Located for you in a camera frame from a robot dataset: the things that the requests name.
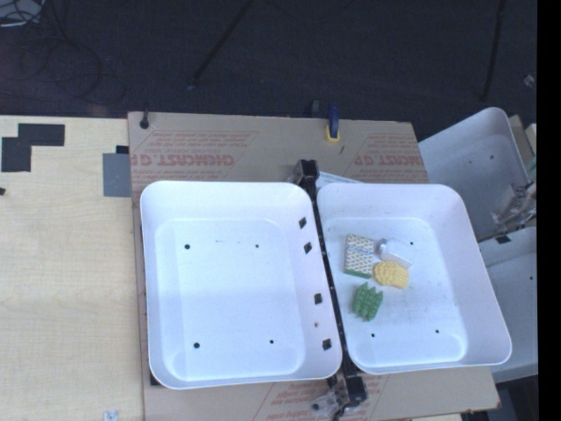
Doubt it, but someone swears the brown cardboard board red print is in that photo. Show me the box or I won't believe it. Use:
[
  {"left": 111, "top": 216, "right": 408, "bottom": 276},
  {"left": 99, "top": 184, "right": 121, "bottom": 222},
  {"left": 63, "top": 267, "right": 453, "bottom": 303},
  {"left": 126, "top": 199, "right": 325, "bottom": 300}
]
[{"left": 126, "top": 111, "right": 501, "bottom": 421}]

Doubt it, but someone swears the thin black rod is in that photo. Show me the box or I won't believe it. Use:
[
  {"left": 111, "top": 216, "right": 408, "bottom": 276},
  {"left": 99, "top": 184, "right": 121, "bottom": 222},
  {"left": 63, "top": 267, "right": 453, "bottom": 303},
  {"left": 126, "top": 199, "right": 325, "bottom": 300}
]
[{"left": 305, "top": 177, "right": 361, "bottom": 383}]

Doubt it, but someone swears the green and white patterned packet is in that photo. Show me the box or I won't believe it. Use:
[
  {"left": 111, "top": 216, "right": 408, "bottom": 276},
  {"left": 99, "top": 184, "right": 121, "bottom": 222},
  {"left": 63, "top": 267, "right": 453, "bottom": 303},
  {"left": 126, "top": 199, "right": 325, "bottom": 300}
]
[{"left": 343, "top": 233, "right": 378, "bottom": 279}]

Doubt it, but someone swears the white plastic tray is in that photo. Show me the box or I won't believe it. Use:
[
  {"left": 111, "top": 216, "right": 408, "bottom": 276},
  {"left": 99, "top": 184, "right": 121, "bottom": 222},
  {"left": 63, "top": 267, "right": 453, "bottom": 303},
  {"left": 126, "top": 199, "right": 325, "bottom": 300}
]
[
  {"left": 316, "top": 182, "right": 513, "bottom": 375},
  {"left": 139, "top": 180, "right": 344, "bottom": 390}
]

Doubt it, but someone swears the yellow toy corn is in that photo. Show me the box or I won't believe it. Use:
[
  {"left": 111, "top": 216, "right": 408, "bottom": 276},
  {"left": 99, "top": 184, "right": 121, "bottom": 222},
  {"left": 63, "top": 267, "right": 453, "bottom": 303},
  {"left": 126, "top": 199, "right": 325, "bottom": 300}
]
[{"left": 373, "top": 260, "right": 410, "bottom": 290}]

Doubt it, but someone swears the green toy vegetable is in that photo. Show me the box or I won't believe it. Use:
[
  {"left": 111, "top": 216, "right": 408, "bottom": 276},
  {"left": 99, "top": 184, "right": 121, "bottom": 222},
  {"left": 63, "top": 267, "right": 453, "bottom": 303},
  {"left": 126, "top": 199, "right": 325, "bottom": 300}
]
[{"left": 351, "top": 282, "right": 385, "bottom": 322}]

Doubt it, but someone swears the black block with wires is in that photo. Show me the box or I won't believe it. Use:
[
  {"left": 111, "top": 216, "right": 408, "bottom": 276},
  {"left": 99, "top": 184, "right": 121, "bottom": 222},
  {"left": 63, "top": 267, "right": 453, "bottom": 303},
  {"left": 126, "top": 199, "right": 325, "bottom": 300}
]
[
  {"left": 342, "top": 374, "right": 367, "bottom": 403},
  {"left": 292, "top": 159, "right": 320, "bottom": 187}
]

